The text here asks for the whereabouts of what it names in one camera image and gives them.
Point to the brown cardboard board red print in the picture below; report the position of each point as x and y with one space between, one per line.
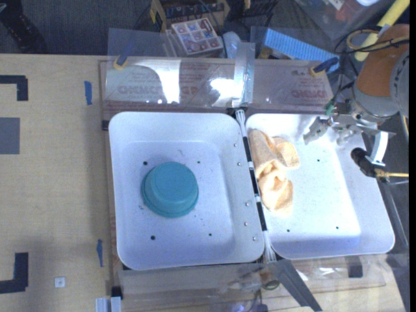
279 83

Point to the white plastic tray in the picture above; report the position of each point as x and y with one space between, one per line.
182 135
325 200

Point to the orange cloth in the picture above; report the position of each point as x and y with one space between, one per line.
274 177

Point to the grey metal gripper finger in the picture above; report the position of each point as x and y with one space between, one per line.
314 131
344 137

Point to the teal bowl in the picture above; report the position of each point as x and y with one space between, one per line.
169 189

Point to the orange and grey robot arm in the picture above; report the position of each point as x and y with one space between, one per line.
377 70

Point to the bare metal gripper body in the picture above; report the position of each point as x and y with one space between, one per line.
352 119

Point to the black cylinder on white bracket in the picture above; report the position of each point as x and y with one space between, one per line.
365 162

